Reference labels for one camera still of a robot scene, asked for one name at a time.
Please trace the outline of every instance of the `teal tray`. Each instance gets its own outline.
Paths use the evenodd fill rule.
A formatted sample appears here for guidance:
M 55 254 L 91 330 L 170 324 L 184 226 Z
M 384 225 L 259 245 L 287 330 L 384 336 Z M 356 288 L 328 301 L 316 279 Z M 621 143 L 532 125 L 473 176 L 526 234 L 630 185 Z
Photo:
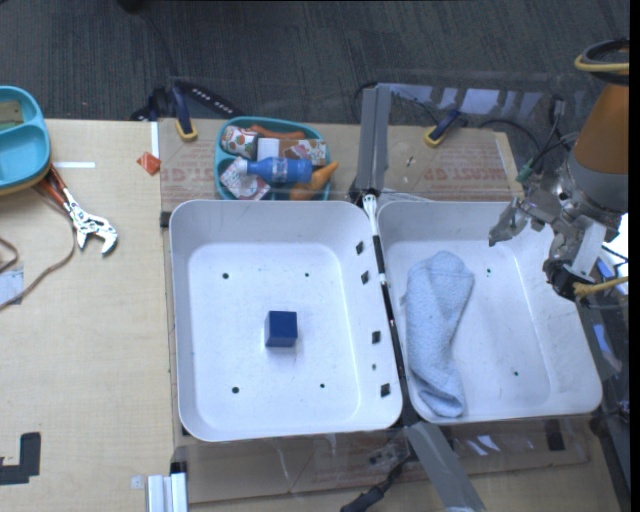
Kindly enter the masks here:
M 274 132 L 286 133 L 296 130 L 302 130 L 307 138 L 324 139 L 324 137 L 317 130 L 314 130 L 310 126 L 306 126 L 300 123 L 294 123 L 292 121 L 285 121 L 283 119 L 242 116 L 234 117 L 233 119 L 227 121 L 224 125 L 222 125 L 222 128 L 220 128 L 220 131 L 218 132 L 218 137 L 216 138 L 216 149 L 213 156 L 213 177 L 215 179 L 216 188 L 224 199 L 236 199 L 236 197 L 231 192 L 229 192 L 229 189 L 227 189 L 227 187 L 222 184 L 222 182 L 220 181 L 220 175 L 231 165 L 231 163 L 237 158 L 238 155 L 227 153 L 224 149 L 222 149 L 222 146 L 220 145 L 220 139 L 222 138 L 222 134 L 224 133 L 225 128 L 229 125 L 239 126 L 240 128 L 249 128 L 253 124 L 260 125 L 263 128 Z M 327 148 L 326 162 L 327 164 L 331 163 L 329 148 Z M 289 185 L 272 186 L 271 191 L 262 199 L 271 201 L 286 201 L 289 198 L 289 191 Z M 329 192 L 331 192 L 331 181 L 329 181 L 324 186 L 324 188 L 319 190 L 313 196 L 312 200 L 326 201 L 329 198 Z
M 49 168 L 49 133 L 36 100 L 17 87 L 0 85 L 0 103 L 18 101 L 22 124 L 0 130 L 0 195 L 35 185 Z

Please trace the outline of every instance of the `yellow cable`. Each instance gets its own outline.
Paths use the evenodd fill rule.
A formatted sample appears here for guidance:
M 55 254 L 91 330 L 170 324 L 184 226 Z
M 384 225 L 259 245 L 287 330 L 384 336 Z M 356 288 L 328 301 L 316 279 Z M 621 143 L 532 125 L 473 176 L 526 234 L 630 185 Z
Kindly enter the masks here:
M 611 62 L 609 64 L 587 64 L 582 62 L 582 54 L 576 57 L 573 62 L 580 71 L 593 72 L 610 72 L 610 71 L 629 71 L 628 62 Z
M 626 283 L 627 281 L 629 281 L 629 276 L 611 279 L 610 281 L 605 281 L 600 284 L 573 283 L 573 291 L 579 299 L 582 299 L 587 295 L 613 288 L 614 286 Z

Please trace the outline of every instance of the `blue cube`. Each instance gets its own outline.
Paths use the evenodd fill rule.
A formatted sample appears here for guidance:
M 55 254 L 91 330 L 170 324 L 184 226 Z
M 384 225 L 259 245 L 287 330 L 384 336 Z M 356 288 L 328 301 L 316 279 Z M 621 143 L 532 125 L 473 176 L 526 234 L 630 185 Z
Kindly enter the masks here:
M 298 314 L 291 311 L 269 311 L 264 324 L 267 347 L 293 347 L 298 339 Z

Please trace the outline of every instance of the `brown cord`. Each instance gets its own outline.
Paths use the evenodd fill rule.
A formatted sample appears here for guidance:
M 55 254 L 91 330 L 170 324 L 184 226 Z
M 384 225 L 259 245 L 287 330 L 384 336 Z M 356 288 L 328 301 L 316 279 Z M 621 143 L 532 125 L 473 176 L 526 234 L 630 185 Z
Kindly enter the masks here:
M 56 212 L 60 213 L 61 215 L 64 215 L 64 217 L 67 217 L 66 213 L 63 213 L 62 210 L 60 210 L 60 208 L 58 208 L 57 206 L 54 206 L 50 201 L 45 200 L 45 202 L 47 203 L 48 206 L 50 206 L 51 208 L 55 209 Z M 75 233 L 74 233 L 74 229 L 72 227 L 71 229 L 71 236 L 72 236 L 72 240 L 71 240 L 71 250 L 69 251 L 69 254 L 67 254 L 64 258 L 62 258 L 60 261 L 58 261 L 57 263 L 54 263 L 53 265 L 51 265 L 50 267 L 47 267 L 46 269 L 44 269 L 40 275 L 38 277 L 36 277 L 33 282 L 27 286 L 24 290 L 22 290 L 19 294 L 17 294 L 15 297 L 12 297 L 11 299 L 3 302 L 2 304 L 0 304 L 0 311 L 2 311 L 5 307 L 7 307 L 9 304 L 12 304 L 13 302 L 20 300 L 24 297 L 26 297 L 29 293 L 31 293 L 33 291 L 33 289 L 40 283 L 40 281 L 42 281 L 45 277 L 47 277 L 49 274 L 51 274 L 52 272 L 58 270 L 59 268 L 65 266 L 67 263 L 69 263 L 69 260 L 71 260 L 71 257 L 73 256 L 73 253 L 75 252 L 76 249 L 76 240 L 75 240 Z M 0 237 L 0 243 L 3 244 L 5 247 L 7 247 L 8 249 L 10 249 L 13 253 L 14 253 L 14 257 L 7 263 L 3 263 L 2 266 L 0 266 L 0 273 L 4 272 L 7 268 L 11 267 L 13 264 L 15 264 L 18 261 L 19 258 L 19 253 L 18 253 L 18 249 L 11 243 L 9 243 L 8 241 L 4 240 L 3 238 Z

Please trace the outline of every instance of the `white plastic tray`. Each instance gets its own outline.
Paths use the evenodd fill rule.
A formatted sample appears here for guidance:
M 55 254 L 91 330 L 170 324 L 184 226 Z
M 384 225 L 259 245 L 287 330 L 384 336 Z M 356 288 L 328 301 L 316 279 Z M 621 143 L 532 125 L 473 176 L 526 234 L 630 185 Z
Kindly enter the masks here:
M 402 397 L 361 210 L 190 201 L 169 229 L 178 407 L 193 436 L 351 432 L 397 420 Z M 269 310 L 298 314 L 294 348 L 265 347 Z
M 379 210 L 386 274 L 405 353 L 401 298 L 409 268 L 447 250 L 475 277 L 451 345 L 467 409 L 455 419 L 437 416 L 409 380 L 413 406 L 430 422 L 582 414 L 600 404 L 602 385 L 576 306 L 555 294 L 542 271 L 551 230 L 526 228 L 514 239 L 489 247 L 489 228 L 505 206 L 394 202 Z

